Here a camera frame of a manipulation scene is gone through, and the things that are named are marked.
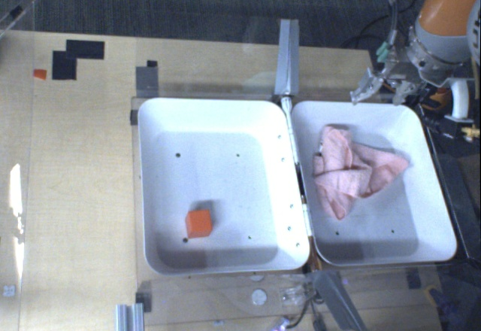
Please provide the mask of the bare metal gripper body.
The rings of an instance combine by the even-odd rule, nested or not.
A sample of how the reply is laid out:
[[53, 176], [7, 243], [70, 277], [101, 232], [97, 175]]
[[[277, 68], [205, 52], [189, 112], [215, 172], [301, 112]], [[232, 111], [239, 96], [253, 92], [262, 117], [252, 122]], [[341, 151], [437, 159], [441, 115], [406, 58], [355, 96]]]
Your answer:
[[441, 87], [460, 65], [435, 56], [418, 38], [409, 38], [389, 51], [382, 77], [396, 92], [419, 92], [427, 84]]

